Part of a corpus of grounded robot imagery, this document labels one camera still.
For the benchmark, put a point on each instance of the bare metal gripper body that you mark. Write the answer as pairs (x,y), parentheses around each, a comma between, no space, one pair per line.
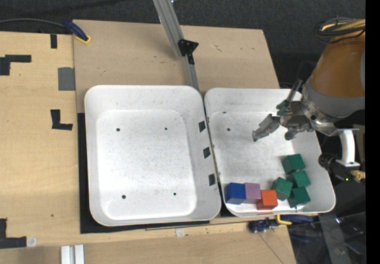
(300,120)

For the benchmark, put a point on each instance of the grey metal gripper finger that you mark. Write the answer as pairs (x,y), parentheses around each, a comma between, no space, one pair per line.
(265,127)
(290,136)

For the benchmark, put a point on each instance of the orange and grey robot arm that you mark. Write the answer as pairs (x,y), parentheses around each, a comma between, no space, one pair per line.
(338,70)

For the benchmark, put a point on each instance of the green cube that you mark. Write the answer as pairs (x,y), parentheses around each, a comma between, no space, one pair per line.
(282,187)
(301,179)
(300,196)
(293,163)

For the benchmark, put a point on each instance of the white plastic tray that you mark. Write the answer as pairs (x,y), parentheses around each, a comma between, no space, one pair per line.
(246,156)
(145,162)

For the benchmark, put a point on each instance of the purple cube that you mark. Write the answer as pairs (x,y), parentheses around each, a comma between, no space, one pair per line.
(253,192)

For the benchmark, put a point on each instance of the orange cube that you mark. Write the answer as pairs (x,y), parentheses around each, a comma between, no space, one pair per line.
(268,199)

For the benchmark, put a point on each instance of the blue cube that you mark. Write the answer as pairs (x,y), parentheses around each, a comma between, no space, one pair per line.
(235,193)

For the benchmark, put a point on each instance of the pale wood board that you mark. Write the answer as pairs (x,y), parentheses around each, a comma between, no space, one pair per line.
(133,55)

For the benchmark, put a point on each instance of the black cylinder on white bracket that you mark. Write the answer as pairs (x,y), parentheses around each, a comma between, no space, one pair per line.
(347,147)

